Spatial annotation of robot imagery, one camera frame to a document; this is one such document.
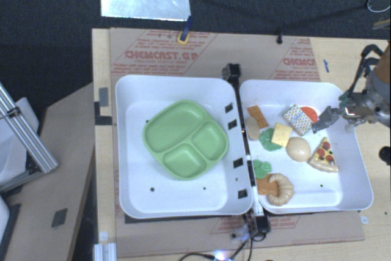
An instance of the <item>croissant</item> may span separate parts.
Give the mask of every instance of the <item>croissant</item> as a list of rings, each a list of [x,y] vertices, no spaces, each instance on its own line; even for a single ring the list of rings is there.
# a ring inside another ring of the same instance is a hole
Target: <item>croissant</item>
[[[270,202],[272,205],[285,205],[294,194],[292,183],[286,176],[280,173],[270,175],[269,182],[277,182],[279,186],[279,194],[278,196],[268,194],[266,196],[268,202]]]

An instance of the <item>blue tape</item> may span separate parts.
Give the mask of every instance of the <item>blue tape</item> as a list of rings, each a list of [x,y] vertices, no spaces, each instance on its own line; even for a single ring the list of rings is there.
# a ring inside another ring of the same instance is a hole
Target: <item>blue tape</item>
[[[180,37],[180,41],[184,42],[186,40],[186,37],[188,36],[188,33],[190,31],[191,23],[193,22],[193,17],[190,15],[188,17],[188,20],[186,21],[185,28],[183,29],[182,35]]]
[[[326,69],[326,72],[329,73],[329,67],[327,66],[328,63],[327,63],[327,61],[325,59],[323,59],[323,63],[324,63],[324,68]]]

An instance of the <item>black clip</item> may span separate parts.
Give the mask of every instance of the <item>black clip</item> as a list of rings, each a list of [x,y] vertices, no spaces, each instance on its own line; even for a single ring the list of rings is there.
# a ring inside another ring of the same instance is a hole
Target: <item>black clip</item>
[[[277,40],[276,40],[276,42],[277,42],[279,45],[282,44],[282,35],[283,35],[283,33],[282,33],[282,28],[278,28],[278,30],[277,30]]]
[[[14,108],[12,108],[10,111],[7,111],[7,114],[6,114],[6,115],[1,116],[1,117],[0,117],[0,120],[1,120],[1,119],[5,119],[6,117],[9,117],[9,118],[16,117],[16,116],[19,115],[20,113],[21,113],[20,108],[19,108],[19,107],[14,107]]]

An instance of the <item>table surface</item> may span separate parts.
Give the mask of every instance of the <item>table surface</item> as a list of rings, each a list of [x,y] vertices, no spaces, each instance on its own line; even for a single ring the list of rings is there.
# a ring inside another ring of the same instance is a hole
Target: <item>table surface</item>
[[[369,44],[377,44],[385,49],[385,40],[361,39],[324,39],[311,38],[313,53],[321,81],[330,82],[341,90],[350,87],[362,49]],[[109,31],[93,30],[93,51],[103,51],[94,55],[94,73],[100,82],[95,81],[94,100],[99,99],[98,86],[107,86],[110,82]],[[329,72],[323,66],[327,60]],[[361,79],[356,90],[361,90],[365,80]],[[101,115],[111,115],[111,104],[101,108]],[[107,156],[112,151],[112,131],[109,128],[95,128],[96,136],[96,165],[97,165],[97,199],[98,199],[98,230],[108,232],[109,238],[101,243],[115,242],[114,214],[114,180],[113,163]],[[278,248],[254,249],[252,260],[389,260],[391,246],[391,203],[390,203],[390,167],[381,161],[378,153],[381,147],[390,145],[390,129],[380,123],[361,125],[356,130],[357,140],[362,152],[368,176],[373,188],[373,205],[363,210],[360,215],[368,218],[368,224],[363,225],[364,241],[348,243],[313,244],[305,246],[288,246]],[[247,260],[248,249],[241,252],[236,259]],[[148,257],[133,257],[119,259],[121,261],[171,261],[178,260],[181,255],[160,255]]]
[[[93,171],[92,101],[90,84],[47,109],[40,137],[59,167],[6,199],[21,209],[5,261],[72,260]],[[65,222],[51,227],[63,209]]]

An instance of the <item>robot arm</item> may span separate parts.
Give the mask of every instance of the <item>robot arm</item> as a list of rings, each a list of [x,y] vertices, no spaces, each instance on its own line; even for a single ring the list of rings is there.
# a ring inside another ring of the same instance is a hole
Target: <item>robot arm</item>
[[[386,21],[386,26],[390,26],[390,20]],[[380,58],[367,57],[371,52],[376,53]],[[340,116],[348,121],[347,131],[353,131],[356,126],[365,122],[379,122],[390,127],[390,42],[384,52],[376,45],[365,47],[361,57],[351,87],[339,97],[339,107],[328,106],[323,111],[319,120],[312,124],[314,133],[329,127]],[[362,92],[354,92],[356,82],[362,75],[367,79],[365,89]],[[384,147],[380,157],[389,165],[390,147]]]

